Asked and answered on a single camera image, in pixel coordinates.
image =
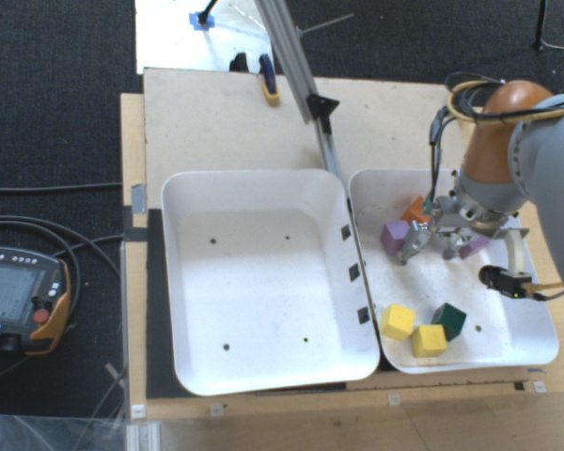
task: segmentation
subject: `yellow cube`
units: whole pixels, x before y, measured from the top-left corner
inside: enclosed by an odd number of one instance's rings
[[[412,334],[415,357],[436,357],[447,349],[445,330],[441,324],[418,326]]]
[[[390,304],[381,315],[380,333],[401,341],[414,330],[415,311],[399,304]]]

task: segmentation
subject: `black floor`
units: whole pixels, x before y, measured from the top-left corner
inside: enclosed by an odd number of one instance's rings
[[[531,48],[540,0],[288,0],[307,28],[314,74],[441,83],[455,70],[528,78],[564,91],[564,52]],[[550,0],[545,37],[564,45],[564,0]],[[0,186],[120,180],[118,96],[141,91],[135,75],[134,0],[0,0]],[[39,217],[89,238],[122,230],[120,192],[0,195],[0,215]],[[26,231],[0,244],[51,253]],[[102,246],[118,259],[118,245]],[[121,369],[117,277],[79,253],[83,295],[74,327],[51,355],[0,377],[0,413],[89,416]],[[13,364],[0,358],[0,372]],[[99,415],[120,404],[116,390]]]

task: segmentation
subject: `toy block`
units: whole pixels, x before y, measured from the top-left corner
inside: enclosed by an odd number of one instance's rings
[[[445,331],[440,324],[417,326],[412,333],[415,357],[437,357],[447,349]]]
[[[434,312],[431,324],[442,325],[446,340],[451,341],[460,335],[465,321],[466,313],[449,303],[444,303]]]
[[[400,251],[405,243],[405,236],[407,236],[409,231],[410,225],[407,221],[389,222],[384,225],[380,240],[386,253],[393,256]]]
[[[415,311],[399,304],[390,304],[381,315],[380,333],[401,341],[414,330]]]
[[[470,241],[467,245],[460,248],[460,257],[462,259],[466,259],[471,255],[477,253],[480,249],[482,249],[485,245],[489,243],[489,240],[484,236],[478,236],[473,241]]]
[[[412,205],[407,208],[403,215],[401,215],[400,219],[402,221],[407,221],[408,223],[411,223],[412,221],[417,221],[420,224],[427,223],[431,217],[422,213],[422,202],[424,202],[424,197],[420,196],[412,202]]]

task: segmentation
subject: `screen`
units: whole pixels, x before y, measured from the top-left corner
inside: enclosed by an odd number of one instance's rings
[[[43,276],[39,269],[0,265],[0,319],[20,320],[34,283]]]

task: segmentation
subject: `blue and yellow clamp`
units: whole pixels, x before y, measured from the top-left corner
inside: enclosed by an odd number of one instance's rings
[[[263,75],[261,81],[261,90],[268,103],[276,105],[280,102],[280,92],[275,83],[274,65],[269,55],[263,54],[259,57],[260,70],[259,74]]]

